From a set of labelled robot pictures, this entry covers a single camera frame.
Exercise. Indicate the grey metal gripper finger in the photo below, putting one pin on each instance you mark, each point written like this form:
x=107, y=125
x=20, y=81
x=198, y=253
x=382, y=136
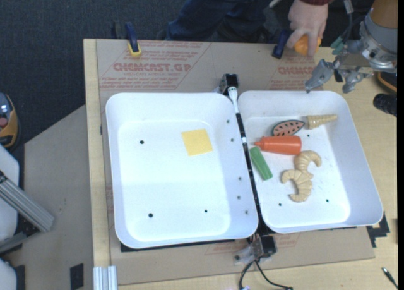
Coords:
x=351, y=82
x=318, y=77

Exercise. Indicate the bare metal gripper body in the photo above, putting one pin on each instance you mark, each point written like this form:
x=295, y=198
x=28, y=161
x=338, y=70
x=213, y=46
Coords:
x=375, y=59

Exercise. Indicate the orange toy fruit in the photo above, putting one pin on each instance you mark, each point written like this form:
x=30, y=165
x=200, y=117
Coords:
x=301, y=45

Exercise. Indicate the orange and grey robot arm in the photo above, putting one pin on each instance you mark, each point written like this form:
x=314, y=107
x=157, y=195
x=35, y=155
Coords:
x=383, y=7

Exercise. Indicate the person's hand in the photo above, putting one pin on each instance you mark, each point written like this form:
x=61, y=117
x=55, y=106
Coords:
x=307, y=20

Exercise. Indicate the beige ice cream cone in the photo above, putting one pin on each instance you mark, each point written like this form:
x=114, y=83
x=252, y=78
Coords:
x=319, y=121

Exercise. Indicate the toy watermelon slice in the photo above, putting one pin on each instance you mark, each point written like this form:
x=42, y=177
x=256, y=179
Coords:
x=288, y=128

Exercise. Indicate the orange toy sauce bottle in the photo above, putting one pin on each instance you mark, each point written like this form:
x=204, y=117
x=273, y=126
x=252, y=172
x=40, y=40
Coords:
x=281, y=144

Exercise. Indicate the beige toy croissant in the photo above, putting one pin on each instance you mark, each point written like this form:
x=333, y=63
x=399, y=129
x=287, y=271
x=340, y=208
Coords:
x=299, y=186
x=307, y=160

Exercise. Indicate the thin black and white rod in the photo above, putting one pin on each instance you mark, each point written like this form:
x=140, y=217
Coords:
x=243, y=137

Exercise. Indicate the green toy vegetable stick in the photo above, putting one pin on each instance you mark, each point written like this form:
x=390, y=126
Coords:
x=261, y=163

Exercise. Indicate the white plastic tray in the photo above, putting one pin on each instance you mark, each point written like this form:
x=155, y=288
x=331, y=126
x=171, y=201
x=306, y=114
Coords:
x=331, y=187
x=170, y=187

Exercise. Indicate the person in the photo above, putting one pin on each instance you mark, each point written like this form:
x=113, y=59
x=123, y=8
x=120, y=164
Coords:
x=227, y=1

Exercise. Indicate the yellow cheese slice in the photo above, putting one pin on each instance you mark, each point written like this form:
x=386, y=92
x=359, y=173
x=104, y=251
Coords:
x=196, y=142

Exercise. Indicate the brown cardboard board red print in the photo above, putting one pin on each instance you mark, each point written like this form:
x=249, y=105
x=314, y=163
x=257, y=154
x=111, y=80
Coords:
x=164, y=67

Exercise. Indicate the black cylinder on white bracket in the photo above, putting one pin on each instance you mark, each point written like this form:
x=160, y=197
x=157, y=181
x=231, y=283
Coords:
x=385, y=104

